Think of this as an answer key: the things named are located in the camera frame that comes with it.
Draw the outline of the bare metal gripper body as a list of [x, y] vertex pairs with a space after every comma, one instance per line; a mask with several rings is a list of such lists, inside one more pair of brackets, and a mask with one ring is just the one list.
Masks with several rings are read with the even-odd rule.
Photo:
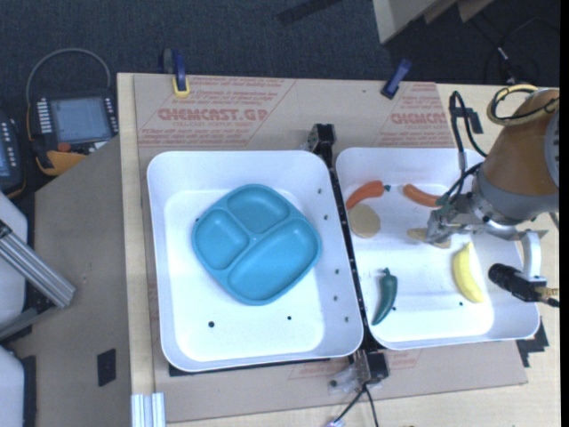
[[437, 208], [430, 213], [429, 224], [437, 223], [455, 234], [487, 233], [497, 238], [516, 239], [519, 221], [492, 207], [479, 193], [444, 194], [436, 200]]

